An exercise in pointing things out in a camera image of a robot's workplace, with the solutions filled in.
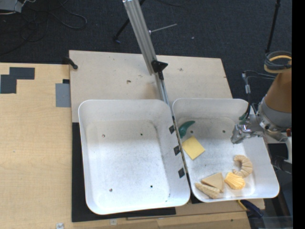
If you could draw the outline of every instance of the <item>black clip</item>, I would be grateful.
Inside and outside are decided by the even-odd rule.
[[[78,68],[78,66],[68,57],[62,59],[62,64],[70,64],[75,70]]]
[[[160,62],[160,61],[157,61],[157,60],[152,61],[153,71],[155,73],[158,73],[159,79],[161,79],[161,80],[164,80],[162,71],[165,69],[165,67],[167,65],[168,65],[168,63]]]

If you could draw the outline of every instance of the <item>black mat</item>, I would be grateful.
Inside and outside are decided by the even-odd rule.
[[[97,215],[93,213],[88,208],[85,199],[79,123],[72,123],[72,138],[72,222],[125,217],[165,216],[176,214],[176,209],[172,207],[139,210],[110,215]]]

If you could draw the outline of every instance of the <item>brown cylinder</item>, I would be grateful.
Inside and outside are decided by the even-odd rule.
[[[274,110],[292,111],[292,70],[279,73],[265,96],[266,105]]]

